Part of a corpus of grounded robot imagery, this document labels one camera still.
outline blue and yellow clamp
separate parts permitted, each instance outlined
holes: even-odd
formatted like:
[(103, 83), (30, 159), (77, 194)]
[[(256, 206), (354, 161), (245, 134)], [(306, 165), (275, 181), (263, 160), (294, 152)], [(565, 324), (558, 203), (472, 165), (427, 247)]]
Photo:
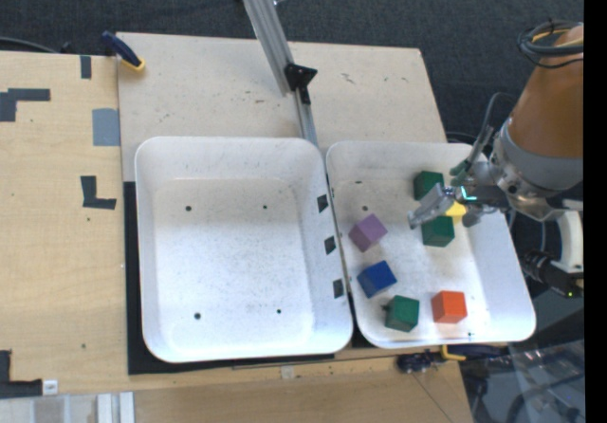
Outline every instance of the blue and yellow clamp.
[(126, 65), (127, 67), (133, 69), (136, 72), (140, 72), (145, 67), (145, 61), (141, 59), (131, 47), (125, 44), (121, 39), (119, 39), (112, 32), (108, 32), (107, 30), (101, 35), (101, 41), (103, 44), (111, 48), (114, 52), (121, 56), (121, 63)]

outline wooden table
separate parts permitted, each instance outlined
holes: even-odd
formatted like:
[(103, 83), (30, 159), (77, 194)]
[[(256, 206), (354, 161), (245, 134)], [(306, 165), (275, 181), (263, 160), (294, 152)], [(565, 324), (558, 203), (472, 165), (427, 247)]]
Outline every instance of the wooden table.
[[(18, 101), (15, 121), (0, 121), (0, 259), (4, 275), (0, 278), (0, 349), (12, 350), (11, 380), (56, 379), (62, 394), (137, 391), (139, 412), (146, 405), (170, 407), (167, 401), (177, 388), (183, 388), (183, 397), (194, 391), (186, 388), (209, 385), (245, 392), (255, 406), (261, 404), (256, 402), (257, 396), (300, 386), (310, 397), (323, 397), (324, 390), (319, 392), (317, 387), (319, 379), (334, 394), (341, 387), (354, 391), (358, 384), (373, 385), (369, 382), (373, 377), (391, 378), (421, 388), (398, 393), (404, 398), (402, 404), (432, 405), (441, 409), (444, 421), (470, 421), (456, 363), (432, 371), (434, 382), (430, 375), (402, 375), (396, 370), (396, 354), (422, 348), (349, 347), (330, 361), (129, 376), (122, 182), (131, 175), (129, 152), (133, 153), (142, 138), (158, 132), (169, 134), (178, 127), (178, 122), (171, 123), (166, 116), (170, 112), (161, 107), (169, 102), (178, 107), (173, 101), (176, 82), (182, 84), (179, 92), (184, 104), (201, 84), (194, 78), (201, 82), (204, 76), (207, 90), (217, 94), (207, 105), (218, 101), (217, 107), (232, 104), (236, 108), (223, 112), (233, 122), (217, 126), (221, 121), (198, 120), (193, 130), (188, 130), (190, 126), (182, 129), (183, 134), (258, 135), (255, 128), (259, 123), (247, 121), (246, 112), (233, 115), (243, 109), (239, 103), (247, 105), (243, 111), (283, 108), (278, 130), (266, 129), (264, 136), (298, 136), (299, 129), (295, 106), (280, 97), (256, 41), (145, 34), (122, 34), (122, 38), (145, 58), (143, 75), (135, 75), (112, 57), (91, 57), (91, 77), (87, 79), (77, 55), (0, 53), (0, 93), (17, 88), (50, 91), (50, 101)], [(172, 57), (175, 43), (186, 58), (196, 61)], [(340, 139), (445, 141), (418, 50), (303, 43), (291, 47), (299, 64), (319, 69), (310, 92), (323, 151)], [(206, 54), (196, 56), (201, 48)], [(213, 74), (218, 61), (223, 61), (217, 69), (223, 76)], [(241, 61), (241, 66), (234, 61)], [(171, 69), (180, 66), (181, 72)], [(172, 96), (167, 96), (169, 89), (163, 92), (167, 84), (173, 88)], [(144, 116), (157, 120), (159, 130), (125, 131), (129, 124), (125, 118), (137, 110), (141, 98), (147, 101)], [(93, 112), (119, 107), (121, 147), (96, 146)], [(189, 111), (175, 111), (189, 116)], [(361, 124), (356, 118), (367, 120)], [(83, 206), (81, 177), (86, 175), (96, 177), (98, 198), (117, 199), (114, 209)], [(442, 389), (432, 394), (424, 384)]]

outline dark green cube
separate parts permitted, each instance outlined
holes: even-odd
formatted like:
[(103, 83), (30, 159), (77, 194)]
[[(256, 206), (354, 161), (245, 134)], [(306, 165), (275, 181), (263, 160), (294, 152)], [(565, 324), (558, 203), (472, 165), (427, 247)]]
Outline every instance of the dark green cube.
[(444, 248), (455, 237), (453, 219), (447, 215), (441, 215), (431, 222), (422, 224), (421, 237), (426, 246)]
[(411, 332), (419, 319), (419, 300), (395, 295), (386, 307), (386, 327)]
[(441, 173), (421, 171), (414, 178), (414, 199), (420, 200), (436, 184), (440, 184), (441, 187), (445, 185), (445, 179)]

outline purple block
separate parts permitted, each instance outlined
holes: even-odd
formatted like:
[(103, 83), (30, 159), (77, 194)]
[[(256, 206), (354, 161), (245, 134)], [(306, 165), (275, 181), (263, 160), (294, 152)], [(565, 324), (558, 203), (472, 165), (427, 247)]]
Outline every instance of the purple block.
[(369, 214), (348, 232), (348, 236), (364, 252), (377, 243), (386, 232), (388, 230), (384, 228), (383, 224), (377, 219), (377, 216)]

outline white tray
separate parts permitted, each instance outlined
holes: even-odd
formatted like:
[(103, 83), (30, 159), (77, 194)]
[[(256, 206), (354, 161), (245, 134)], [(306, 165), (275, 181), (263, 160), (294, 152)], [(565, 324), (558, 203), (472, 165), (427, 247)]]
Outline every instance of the white tray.
[[(529, 298), (505, 217), (494, 213), (480, 224), (455, 224), (444, 248), (427, 247), (421, 228), (411, 230), (407, 212), (417, 208), (414, 177), (422, 170), (449, 169), (469, 153), (464, 144), (344, 141), (327, 152), (340, 239), (359, 328), (373, 345), (392, 349), (462, 342), (524, 340), (535, 330)], [(350, 229), (374, 213), (388, 233), (364, 253), (348, 237)], [(368, 299), (357, 276), (386, 260), (397, 283)], [(463, 291), (468, 316), (459, 323), (435, 323), (431, 298), (440, 290)], [(395, 295), (420, 301), (411, 332), (384, 326), (386, 305)]]
[(350, 340), (320, 151), (300, 138), (150, 138), (135, 157), (143, 337), (186, 362)]

